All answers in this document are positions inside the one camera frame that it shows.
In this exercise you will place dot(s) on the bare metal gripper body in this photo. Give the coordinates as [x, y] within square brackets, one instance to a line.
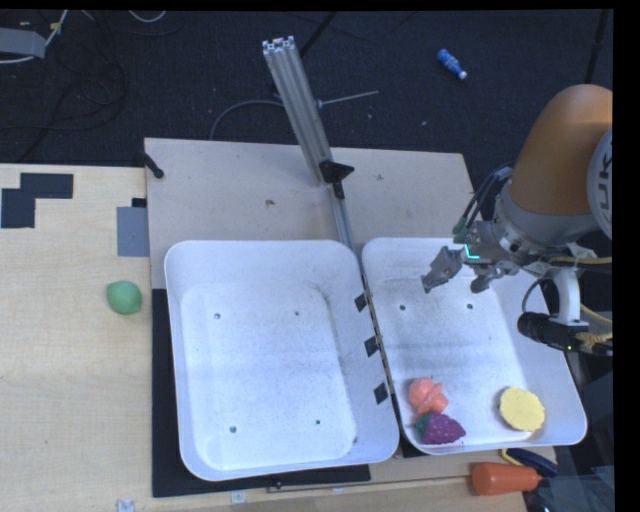
[492, 250]

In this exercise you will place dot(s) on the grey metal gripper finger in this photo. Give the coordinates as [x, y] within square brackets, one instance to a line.
[482, 281]
[440, 270]

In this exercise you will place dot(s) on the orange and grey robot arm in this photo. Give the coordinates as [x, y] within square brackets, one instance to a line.
[560, 150]

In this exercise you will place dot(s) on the white plastic tray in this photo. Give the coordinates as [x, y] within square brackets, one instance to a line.
[270, 360]
[450, 345]

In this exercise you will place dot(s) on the orange toy fruit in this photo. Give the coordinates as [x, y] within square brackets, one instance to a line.
[426, 395]

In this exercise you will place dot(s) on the yellow round toy slice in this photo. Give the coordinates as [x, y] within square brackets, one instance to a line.
[521, 409]

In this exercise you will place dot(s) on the purple toy grapes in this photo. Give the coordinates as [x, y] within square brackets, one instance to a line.
[442, 429]

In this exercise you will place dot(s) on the blue and white bottle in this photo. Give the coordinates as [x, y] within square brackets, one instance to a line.
[451, 63]

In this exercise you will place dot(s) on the pale wood board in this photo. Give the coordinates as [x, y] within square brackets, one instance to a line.
[240, 195]

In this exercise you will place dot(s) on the green toy lime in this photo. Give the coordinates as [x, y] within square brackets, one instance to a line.
[124, 297]

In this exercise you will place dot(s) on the black cylinder on white bracket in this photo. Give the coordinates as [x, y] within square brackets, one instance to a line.
[545, 327]

